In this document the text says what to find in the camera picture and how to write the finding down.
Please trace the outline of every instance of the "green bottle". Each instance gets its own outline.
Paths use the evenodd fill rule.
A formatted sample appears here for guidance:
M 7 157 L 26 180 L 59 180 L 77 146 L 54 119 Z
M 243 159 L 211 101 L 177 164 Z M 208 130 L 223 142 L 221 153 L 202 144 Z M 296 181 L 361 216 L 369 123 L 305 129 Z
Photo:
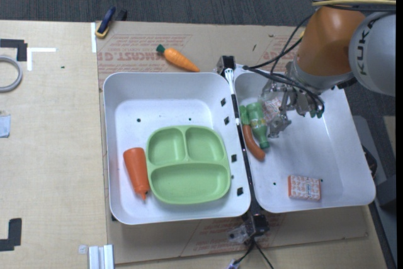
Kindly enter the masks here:
M 260 102 L 251 103 L 246 106 L 247 115 L 252 128 L 252 133 L 259 141 L 260 148 L 269 148 L 270 144 L 267 141 L 267 124 L 263 115 L 263 108 Z

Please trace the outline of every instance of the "sausage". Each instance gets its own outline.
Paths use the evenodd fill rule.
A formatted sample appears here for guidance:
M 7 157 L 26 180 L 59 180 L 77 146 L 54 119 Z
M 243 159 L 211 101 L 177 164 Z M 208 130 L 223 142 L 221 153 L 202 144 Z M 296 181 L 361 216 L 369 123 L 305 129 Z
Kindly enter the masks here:
M 258 146 L 256 141 L 254 141 L 251 126 L 242 125 L 242 130 L 244 132 L 246 147 L 257 160 L 263 161 L 266 153 Z
M 140 147 L 127 149 L 123 153 L 123 159 L 125 160 L 134 192 L 145 200 L 145 194 L 150 190 L 150 183 L 144 149 Z

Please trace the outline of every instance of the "red squeeze bottle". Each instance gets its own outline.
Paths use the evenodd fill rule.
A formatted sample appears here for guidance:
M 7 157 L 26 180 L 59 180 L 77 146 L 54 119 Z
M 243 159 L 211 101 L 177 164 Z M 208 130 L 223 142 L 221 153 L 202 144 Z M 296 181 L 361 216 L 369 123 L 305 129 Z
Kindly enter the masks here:
M 150 190 L 150 183 L 144 149 L 139 147 L 127 149 L 123 153 L 123 159 L 134 192 L 141 195 L 142 199 L 145 200 L 145 194 Z

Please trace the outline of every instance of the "table surface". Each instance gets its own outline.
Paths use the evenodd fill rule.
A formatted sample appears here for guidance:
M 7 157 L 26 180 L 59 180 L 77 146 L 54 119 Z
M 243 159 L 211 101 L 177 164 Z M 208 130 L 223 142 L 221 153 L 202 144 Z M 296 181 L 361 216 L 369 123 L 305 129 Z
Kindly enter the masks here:
M 33 52 L 30 71 L 27 62 L 21 62 L 21 84 L 12 92 L 0 93 L 0 110 L 11 115 L 10 136 L 0 139 L 0 239 L 7 237 L 10 219 L 22 219 L 21 246 L 0 252 L 3 268 L 87 268 L 87 254 L 82 250 L 108 244 L 107 174 L 102 163 L 92 25 L 0 23 L 0 38 L 55 49 Z M 0 55 L 10 55 L 1 50 Z M 0 64 L 0 86 L 13 76 L 12 68 Z M 367 206 L 363 213 L 368 228 L 363 238 L 275 247 L 264 253 L 274 268 L 386 268 Z M 243 253 L 145 261 L 119 268 L 226 268 Z M 268 267 L 256 249 L 241 266 Z

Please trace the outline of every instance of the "white strip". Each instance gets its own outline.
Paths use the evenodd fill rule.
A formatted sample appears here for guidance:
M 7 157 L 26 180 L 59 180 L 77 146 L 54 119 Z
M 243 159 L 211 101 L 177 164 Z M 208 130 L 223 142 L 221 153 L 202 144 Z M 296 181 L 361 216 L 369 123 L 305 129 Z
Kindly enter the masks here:
M 26 49 L 26 69 L 32 71 L 32 53 L 33 52 L 56 52 L 56 47 L 28 47 Z
M 96 53 L 96 35 L 95 35 L 96 24 L 91 23 L 91 43 L 93 44 L 93 53 Z

